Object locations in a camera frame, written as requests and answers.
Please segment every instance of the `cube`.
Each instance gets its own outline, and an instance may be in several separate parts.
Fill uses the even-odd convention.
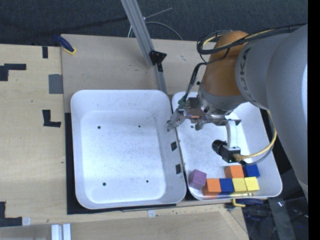
[[[195,169],[189,174],[189,187],[200,190],[206,185],[206,179],[207,174],[205,172]]]
[[[220,179],[207,178],[204,188],[202,189],[204,196],[217,196],[221,193]]]
[[[244,178],[244,170],[241,165],[230,165],[224,169],[226,178]]]
[[[247,188],[247,191],[252,193],[260,189],[256,177],[245,177],[244,182]]]
[[[219,195],[230,195],[235,191],[231,178],[220,178],[221,193]]]
[[[260,172],[256,164],[246,165],[243,168],[244,177],[257,177],[259,178]]]
[[[245,178],[232,178],[232,183],[234,187],[233,194],[244,194],[248,192]]]

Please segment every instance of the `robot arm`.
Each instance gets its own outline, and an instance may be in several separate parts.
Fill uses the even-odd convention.
[[[203,50],[211,40],[217,40],[214,49]],[[203,37],[197,50],[201,55],[210,54],[210,59],[195,68],[185,96],[167,122],[168,131],[185,119],[196,123],[196,130],[207,123],[225,126],[225,116],[245,102],[267,110],[308,199],[308,25],[251,35],[216,32]],[[201,65],[206,69],[197,97],[188,98]],[[227,143],[213,142],[212,148],[218,154],[225,148],[233,157],[239,155]]]

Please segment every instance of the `white tray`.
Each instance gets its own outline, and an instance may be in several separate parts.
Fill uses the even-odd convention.
[[[178,101],[185,92],[178,92],[172,98],[172,108],[178,107]],[[189,97],[196,97],[197,92],[191,92]],[[258,152],[269,144],[265,126],[259,108],[249,102],[238,106],[227,119],[241,119],[237,128],[237,146],[241,148],[241,154],[248,155]],[[176,128],[181,148],[181,155],[184,162],[187,177],[194,170],[207,173],[207,178],[225,178],[224,169],[238,163],[227,163],[212,149],[212,142],[215,140],[226,141],[227,129],[225,126],[216,126],[207,123],[203,129],[195,130],[194,124],[186,119]],[[246,159],[251,163],[257,161],[261,156]],[[268,198],[278,196],[282,191],[282,181],[273,154],[269,154],[263,161],[257,164],[260,177],[257,179],[260,190],[252,197]],[[217,198],[206,197],[202,189],[197,190],[189,187],[191,194],[200,201],[216,199],[232,199],[235,196],[218,196]],[[239,195],[236,198],[248,198],[248,195]]]
[[[174,204],[187,191],[168,96],[81,90],[71,99],[75,194],[88,209]]]

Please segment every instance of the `blue block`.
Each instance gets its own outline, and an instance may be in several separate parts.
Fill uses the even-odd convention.
[[[232,178],[220,178],[221,193],[219,195],[229,195],[235,192]]]
[[[245,177],[259,177],[260,173],[256,164],[245,165],[243,167],[243,173]]]

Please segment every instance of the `blue clamp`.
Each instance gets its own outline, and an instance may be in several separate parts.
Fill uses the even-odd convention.
[[[65,52],[67,52],[68,54],[74,55],[76,53],[77,49],[72,47],[71,44],[66,39],[64,39],[62,36],[59,36],[59,35],[55,34],[53,36],[53,39],[57,43],[59,43],[63,47],[63,50]]]

